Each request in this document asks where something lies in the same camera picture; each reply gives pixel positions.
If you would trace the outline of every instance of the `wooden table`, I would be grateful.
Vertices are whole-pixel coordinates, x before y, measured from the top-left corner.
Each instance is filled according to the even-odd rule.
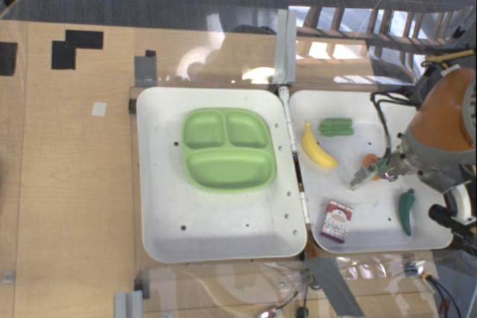
[[[52,70],[51,42],[64,40],[66,29],[103,31],[104,48],[78,49],[74,71]],[[0,143],[5,142],[0,152],[0,272],[16,271],[13,284],[0,284],[1,317],[113,316],[113,296],[132,291],[138,264],[127,108],[133,58],[155,50],[159,75],[174,74],[179,63],[211,57],[221,75],[273,65],[274,36],[227,35],[227,46],[217,51],[225,37],[0,21],[0,41],[19,43],[15,75],[0,77]],[[92,115],[97,102],[107,104],[105,116]],[[239,266],[243,285],[253,283],[256,264]],[[217,277],[207,273],[187,282],[195,285],[192,292],[204,282],[216,283]],[[432,294],[423,285],[393,295],[383,290],[385,282],[390,281],[365,282],[367,287],[351,283],[367,317],[382,317],[383,308],[387,317],[400,317],[401,302],[413,317],[435,314]],[[334,317],[319,293],[310,293],[308,306],[320,317]],[[190,309],[184,301],[176,317],[237,317],[234,308],[214,316],[211,311],[217,308]],[[256,306],[243,309],[257,311]],[[145,317],[161,317],[150,310]]]

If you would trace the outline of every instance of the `orange object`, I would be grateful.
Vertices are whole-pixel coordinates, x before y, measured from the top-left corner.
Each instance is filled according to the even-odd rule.
[[[464,95],[475,76],[475,69],[456,69],[437,83],[411,122],[415,139],[438,150],[458,152],[475,147],[462,117]]]
[[[374,154],[367,154],[367,155],[364,157],[364,159],[362,160],[361,163],[363,164],[363,166],[368,167],[368,166],[371,166],[371,165],[373,165],[374,163],[378,162],[378,159],[379,159],[379,158],[378,158],[376,155],[374,155]],[[373,178],[373,180],[380,180],[380,179],[381,179],[381,177],[380,177],[379,175],[376,175],[376,176]]]

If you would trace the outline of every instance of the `yellow banana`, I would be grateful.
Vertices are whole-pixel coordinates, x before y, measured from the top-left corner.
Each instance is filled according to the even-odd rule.
[[[336,162],[336,159],[323,150],[316,142],[310,126],[311,124],[309,122],[305,123],[305,132],[301,138],[301,144],[306,153],[313,162],[316,162],[319,165],[328,168],[336,167],[338,162]]]

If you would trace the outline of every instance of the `white tray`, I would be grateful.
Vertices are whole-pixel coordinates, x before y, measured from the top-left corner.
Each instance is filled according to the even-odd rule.
[[[188,181],[180,128],[207,107],[236,107],[263,117],[271,133],[277,175],[256,191],[218,193]],[[266,91],[150,88],[137,101],[144,246],[165,263],[289,257],[306,243],[285,115]]]
[[[315,240],[325,250],[334,253],[447,247],[452,233],[427,215],[431,205],[445,205],[443,197],[419,181],[417,176],[399,177],[395,182],[372,181],[356,191],[350,190],[350,181],[364,156],[369,153],[382,156],[385,151],[382,125],[369,97],[368,93],[319,91],[301,91],[291,97],[291,117]],[[397,133],[405,132],[415,109],[394,104],[382,104],[382,109],[393,137],[393,148],[396,148],[400,141]],[[353,119],[352,136],[327,138],[319,134],[318,125],[322,119],[340,117]],[[338,160],[338,167],[322,168],[303,151],[300,141],[305,121],[312,123],[315,138]],[[399,196],[410,188],[416,191],[416,200],[411,210],[412,236],[407,236],[400,226],[397,206]],[[320,235],[330,200],[354,208],[343,244]]]

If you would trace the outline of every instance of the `red and white box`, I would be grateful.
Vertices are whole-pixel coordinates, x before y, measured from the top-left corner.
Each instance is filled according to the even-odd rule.
[[[353,209],[331,200],[326,208],[325,221],[320,235],[343,243],[350,226]]]

